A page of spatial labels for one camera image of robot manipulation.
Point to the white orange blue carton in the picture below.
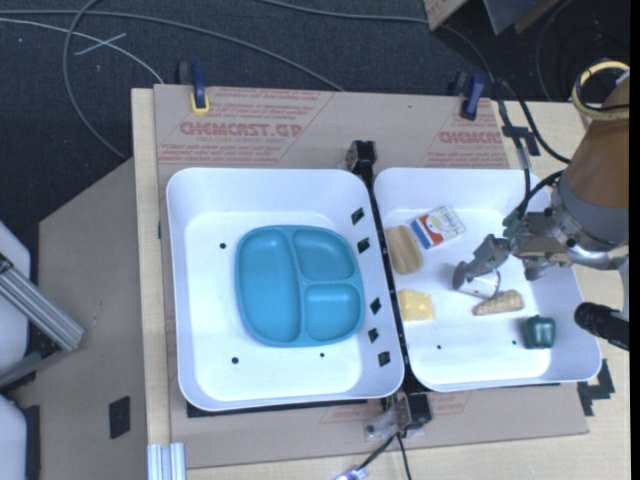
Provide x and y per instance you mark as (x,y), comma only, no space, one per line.
(437,227)

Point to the yellow toy corn cob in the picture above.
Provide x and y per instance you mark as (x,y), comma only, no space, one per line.
(500,304)

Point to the thin black rod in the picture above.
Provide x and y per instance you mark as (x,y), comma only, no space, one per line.
(385,248)

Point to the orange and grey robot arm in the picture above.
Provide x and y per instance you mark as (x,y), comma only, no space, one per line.
(597,168)

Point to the white plastic tray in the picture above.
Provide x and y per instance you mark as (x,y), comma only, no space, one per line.
(470,358)
(280,378)

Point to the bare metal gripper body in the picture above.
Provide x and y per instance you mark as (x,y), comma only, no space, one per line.
(537,238)

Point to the black cylinder on white bracket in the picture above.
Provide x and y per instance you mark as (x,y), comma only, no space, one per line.
(600,322)

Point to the brown cardboard board, red print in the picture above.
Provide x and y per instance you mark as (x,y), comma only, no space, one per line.
(300,133)

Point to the yellow toy cheese wedge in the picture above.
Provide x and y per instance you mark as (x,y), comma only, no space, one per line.
(415,305)

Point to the tan toy bread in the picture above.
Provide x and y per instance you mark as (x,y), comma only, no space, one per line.
(403,250)

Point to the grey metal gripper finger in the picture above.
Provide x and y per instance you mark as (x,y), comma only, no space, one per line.
(482,260)
(536,270)

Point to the small silver can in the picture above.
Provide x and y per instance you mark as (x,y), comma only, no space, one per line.
(482,285)

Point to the blue divided plate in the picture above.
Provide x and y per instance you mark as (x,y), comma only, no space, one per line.
(280,288)

